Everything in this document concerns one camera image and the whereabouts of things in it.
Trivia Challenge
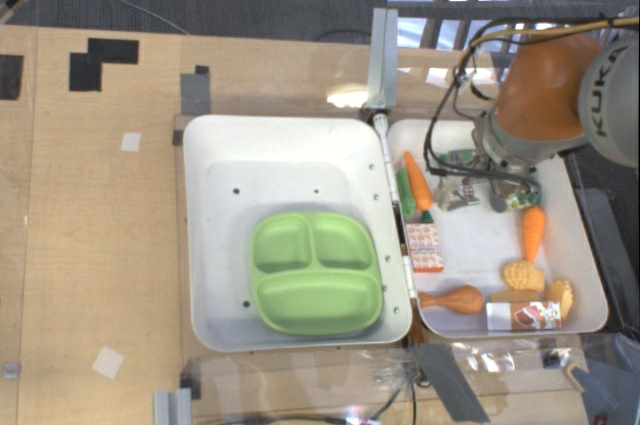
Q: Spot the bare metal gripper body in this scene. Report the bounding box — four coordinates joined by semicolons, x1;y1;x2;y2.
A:
445;148;542;195

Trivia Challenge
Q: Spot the plain orange carrot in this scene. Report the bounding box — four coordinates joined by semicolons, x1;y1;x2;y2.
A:
521;205;547;265

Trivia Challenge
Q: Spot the white plastic tray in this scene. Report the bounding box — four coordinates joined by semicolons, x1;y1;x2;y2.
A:
387;118;610;340
182;114;414;354

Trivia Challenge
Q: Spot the orange carrot with green tip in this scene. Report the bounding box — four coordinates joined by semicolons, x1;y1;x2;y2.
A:
403;151;436;224

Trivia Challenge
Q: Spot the green toy cucumber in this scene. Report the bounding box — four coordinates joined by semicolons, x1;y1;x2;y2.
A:
395;167;417;221

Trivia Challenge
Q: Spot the orange and white carton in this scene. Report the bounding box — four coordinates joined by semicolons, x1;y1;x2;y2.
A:
404;222;446;274

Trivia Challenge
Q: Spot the yellow ridged toy bread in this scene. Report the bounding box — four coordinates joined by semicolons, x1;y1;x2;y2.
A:
502;260;547;293

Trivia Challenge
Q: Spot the orange toy chicken drumstick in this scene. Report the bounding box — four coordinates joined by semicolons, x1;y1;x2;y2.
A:
417;284;485;316

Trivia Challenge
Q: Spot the yellow toy biscuit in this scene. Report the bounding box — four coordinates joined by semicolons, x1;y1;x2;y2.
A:
545;279;575;320

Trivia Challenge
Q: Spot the white and brown packet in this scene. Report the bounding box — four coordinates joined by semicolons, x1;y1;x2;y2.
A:
485;300;563;333

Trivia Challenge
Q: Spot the green divided plate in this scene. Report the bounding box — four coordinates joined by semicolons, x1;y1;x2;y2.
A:
248;211;386;337

